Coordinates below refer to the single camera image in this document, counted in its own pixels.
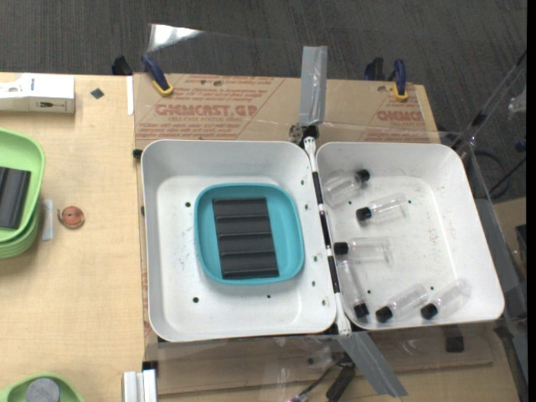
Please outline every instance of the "black cable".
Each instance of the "black cable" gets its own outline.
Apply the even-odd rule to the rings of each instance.
[[[512,174],[514,174],[518,168],[520,168],[524,163],[525,161],[527,161],[527,157],[525,156],[521,161],[519,161],[514,168],[512,168],[508,173],[506,173],[502,178],[501,180],[499,180],[497,183],[495,183],[495,185],[489,190],[489,193],[491,195],[491,193],[497,189],[497,187],[499,187],[501,185],[502,182],[504,182],[505,180],[508,180],[510,182],[510,177],[512,176]]]
[[[506,169],[506,166],[504,165],[503,163],[503,160],[498,156],[496,155],[495,153],[487,150],[487,149],[484,149],[482,147],[475,147],[475,157],[489,157],[491,158],[493,161],[495,161],[502,169],[502,172],[506,175],[508,175],[508,170]],[[494,195],[491,195],[491,191],[488,190],[488,194],[490,195],[490,198],[491,199],[497,199],[501,196],[503,196],[507,191],[508,189],[510,188],[510,177],[502,177],[501,178],[501,183],[503,182],[506,182],[504,184],[504,186],[502,187],[502,189],[500,191],[498,191],[498,193],[494,194]]]
[[[342,356],[336,363],[334,363],[329,368],[327,368],[326,371],[324,371],[324,373],[317,379],[317,381],[315,381],[314,383],[312,383],[311,385],[306,387],[304,390],[302,390],[296,396],[290,398],[288,402],[302,401],[302,396],[305,396],[311,390],[315,389],[327,377],[327,375],[331,372],[331,370],[333,369],[334,366],[343,367],[344,359],[345,359],[345,357]]]

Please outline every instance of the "small copper disc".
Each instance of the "small copper disc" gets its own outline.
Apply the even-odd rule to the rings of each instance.
[[[58,213],[59,221],[69,229],[76,229],[84,223],[84,212],[74,205],[65,207]]]

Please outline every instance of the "gray carpet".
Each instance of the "gray carpet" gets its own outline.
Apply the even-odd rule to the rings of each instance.
[[[387,75],[401,58],[408,81],[425,86],[438,125],[461,131],[526,49],[527,7],[528,0],[0,0],[0,70],[109,75],[119,54],[141,70],[147,25],[166,23],[255,39],[242,59],[219,46],[166,71],[298,77],[301,46],[327,45],[329,78],[363,79],[374,57],[384,58]],[[276,44],[270,51],[268,39]],[[501,104],[478,134],[490,152],[482,157],[488,187],[523,158],[514,145],[524,124],[525,115],[509,120]],[[525,195],[525,186],[522,164],[497,200]]]

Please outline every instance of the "wooden table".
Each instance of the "wooden table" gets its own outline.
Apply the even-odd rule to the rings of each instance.
[[[15,78],[0,74],[0,82]],[[126,78],[77,75],[75,88],[75,115],[0,114],[0,126],[31,136],[44,149],[42,198],[53,199],[56,209],[76,205],[86,217],[75,230],[55,219],[52,240],[41,241],[39,232],[30,250],[0,260],[0,389],[30,374],[55,372],[87,401],[119,401],[122,374],[140,371],[145,350],[138,163],[131,154],[134,121],[127,115]],[[90,94],[96,88],[104,92],[98,100]],[[518,400],[498,337],[491,330],[485,335],[478,340],[488,347],[485,358],[491,360],[485,364],[447,369],[423,365],[399,374],[410,393],[405,400]],[[162,371],[159,380],[169,375]],[[312,392],[310,400],[325,400],[332,379]],[[308,384],[162,399],[274,400]],[[376,395],[361,377],[344,400],[392,399]]]

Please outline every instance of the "clear plastic sheet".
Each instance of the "clear plastic sheet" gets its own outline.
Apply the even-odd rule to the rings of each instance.
[[[305,128],[298,123],[305,45],[324,44],[151,25],[143,52],[160,64],[175,89],[171,96],[161,97],[148,73],[135,75],[135,147],[143,149],[162,138],[298,143]],[[391,94],[392,82],[330,78],[333,55],[329,51],[328,47],[325,118],[317,125],[319,146],[328,142],[435,142],[452,146],[460,138],[466,140],[466,133],[436,130],[425,89],[419,85],[408,84],[409,99],[399,102]],[[147,315],[147,258],[141,216],[144,360],[157,363],[159,395],[164,400],[192,401],[337,400],[330,399],[332,386],[346,374],[350,377],[348,387],[340,400],[392,400],[393,396],[403,400],[524,400],[528,387],[516,360],[516,343],[523,336],[526,339],[526,305],[524,312],[521,306],[510,313],[514,304],[523,304],[522,296],[514,296],[520,280],[511,267],[512,252],[504,243],[486,177],[471,146],[475,136],[469,138],[469,146],[458,152],[499,280],[505,293],[511,295],[506,296],[503,317],[462,326],[367,332],[379,350],[378,362],[368,364],[371,369],[356,366],[348,356],[348,345],[345,350],[339,342],[336,328],[311,335],[170,343],[153,331]],[[143,204],[141,181],[139,199]],[[354,332],[364,331],[355,328]],[[380,385],[388,390],[379,391]]]
[[[447,143],[463,156],[471,148],[494,203],[527,194],[527,54],[505,74],[463,132]],[[494,132],[500,132],[497,139]]]

